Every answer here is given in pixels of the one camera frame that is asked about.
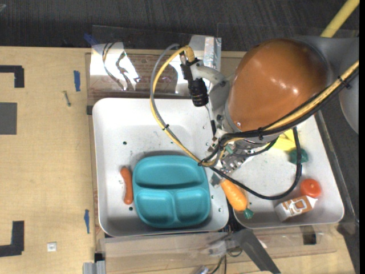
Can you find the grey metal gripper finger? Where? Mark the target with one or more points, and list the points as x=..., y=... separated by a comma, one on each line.
x=232, y=164
x=215, y=179

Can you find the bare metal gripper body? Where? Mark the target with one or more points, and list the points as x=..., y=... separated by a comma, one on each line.
x=242, y=147

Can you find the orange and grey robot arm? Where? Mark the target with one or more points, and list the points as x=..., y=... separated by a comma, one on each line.
x=273, y=84

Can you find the orange carrot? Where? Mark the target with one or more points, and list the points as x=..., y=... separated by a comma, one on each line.
x=234, y=195

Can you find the thin black and white rod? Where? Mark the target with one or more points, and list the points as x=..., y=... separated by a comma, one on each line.
x=214, y=127

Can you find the white plastic tray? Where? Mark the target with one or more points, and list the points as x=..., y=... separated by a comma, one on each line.
x=159, y=124
x=271, y=175

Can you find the yellow flat piece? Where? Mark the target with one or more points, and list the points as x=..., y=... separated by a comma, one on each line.
x=285, y=143

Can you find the blue divided plate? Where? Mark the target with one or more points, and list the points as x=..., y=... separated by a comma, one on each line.
x=171, y=191

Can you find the green broccoli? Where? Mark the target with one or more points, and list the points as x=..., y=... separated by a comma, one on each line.
x=296, y=156

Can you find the white and orange carton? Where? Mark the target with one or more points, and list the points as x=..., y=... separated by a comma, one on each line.
x=296, y=207

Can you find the orange round fruit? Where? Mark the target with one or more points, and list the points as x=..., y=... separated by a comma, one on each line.
x=310, y=187

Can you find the orange sausage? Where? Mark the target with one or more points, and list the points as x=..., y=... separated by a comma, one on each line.
x=127, y=185

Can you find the brown cardboard board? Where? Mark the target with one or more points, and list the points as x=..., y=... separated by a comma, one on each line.
x=89, y=91

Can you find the small green screw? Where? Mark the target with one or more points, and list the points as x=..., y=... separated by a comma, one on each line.
x=67, y=98

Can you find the small white square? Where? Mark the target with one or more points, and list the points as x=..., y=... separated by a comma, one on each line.
x=51, y=246

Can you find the black cylinder on white bracket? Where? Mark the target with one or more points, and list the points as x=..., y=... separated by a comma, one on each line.
x=199, y=91

